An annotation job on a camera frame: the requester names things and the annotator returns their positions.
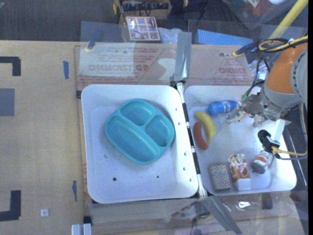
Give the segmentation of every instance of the blue tape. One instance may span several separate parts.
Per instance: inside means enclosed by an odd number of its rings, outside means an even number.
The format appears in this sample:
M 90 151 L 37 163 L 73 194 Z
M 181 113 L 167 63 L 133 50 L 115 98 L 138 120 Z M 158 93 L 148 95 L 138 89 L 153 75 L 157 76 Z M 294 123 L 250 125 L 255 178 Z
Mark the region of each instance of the blue tape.
M 69 79 L 69 70 L 68 70 L 68 62 L 67 61 L 63 61 L 63 71 L 64 71 L 64 76 L 65 79 Z
M 73 185 L 72 185 L 75 201 L 77 201 L 77 182 L 73 180 Z
M 0 88 L 0 117 L 14 116 L 15 89 Z

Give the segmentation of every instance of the blue object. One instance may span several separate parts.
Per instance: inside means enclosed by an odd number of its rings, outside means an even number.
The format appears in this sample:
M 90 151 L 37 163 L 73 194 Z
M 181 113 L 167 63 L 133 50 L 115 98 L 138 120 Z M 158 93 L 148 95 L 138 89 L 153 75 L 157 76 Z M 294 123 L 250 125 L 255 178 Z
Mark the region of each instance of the blue object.
M 0 117 L 14 116 L 15 108 L 15 89 L 0 88 Z
M 73 180 L 72 190 L 74 193 L 75 201 L 77 202 L 77 182 L 76 182 L 76 180 Z
M 64 77 L 65 79 L 69 79 L 69 70 L 68 70 L 68 62 L 63 61 L 63 71 L 64 71 Z
M 214 102 L 209 104 L 208 111 L 210 115 L 231 112 L 237 104 L 239 104 L 239 102 L 231 100 Z
M 238 37 L 213 31 L 198 30 L 195 37 L 196 44 L 205 45 L 241 45 L 252 44 L 253 40 L 245 37 Z
M 172 122 L 156 107 L 132 99 L 107 120 L 105 133 L 111 144 L 131 161 L 146 165 L 157 160 L 172 143 Z

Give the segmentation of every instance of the red sausage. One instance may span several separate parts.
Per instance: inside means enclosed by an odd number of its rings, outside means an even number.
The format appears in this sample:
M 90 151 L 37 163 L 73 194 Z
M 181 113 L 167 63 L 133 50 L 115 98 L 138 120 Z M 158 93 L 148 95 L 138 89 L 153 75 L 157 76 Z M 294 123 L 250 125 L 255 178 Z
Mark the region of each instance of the red sausage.
M 198 144 L 198 146 L 201 148 L 201 150 L 206 150 L 207 149 L 207 143 L 203 139 L 202 132 L 201 132 L 201 123 L 196 122 L 194 125 L 194 136 L 195 140 Z

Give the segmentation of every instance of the blue plastic plate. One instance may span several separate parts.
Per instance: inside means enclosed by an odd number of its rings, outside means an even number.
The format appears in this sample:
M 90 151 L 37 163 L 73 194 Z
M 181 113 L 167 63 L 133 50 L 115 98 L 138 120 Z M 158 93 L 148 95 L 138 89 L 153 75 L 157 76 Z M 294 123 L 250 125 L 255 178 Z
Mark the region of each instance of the blue plastic plate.
M 157 160 L 172 143 L 172 122 L 156 107 L 132 99 L 107 120 L 105 133 L 112 145 L 133 162 L 146 165 Z

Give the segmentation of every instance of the cardboard box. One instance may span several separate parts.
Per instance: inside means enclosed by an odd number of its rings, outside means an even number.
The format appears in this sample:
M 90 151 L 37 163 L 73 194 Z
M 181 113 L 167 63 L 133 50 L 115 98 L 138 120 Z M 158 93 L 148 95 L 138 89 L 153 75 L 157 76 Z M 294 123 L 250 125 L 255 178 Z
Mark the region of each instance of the cardboard box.
M 159 27 L 164 27 L 172 6 L 169 0 L 114 0 L 116 22 L 123 24 L 125 17 L 155 17 Z

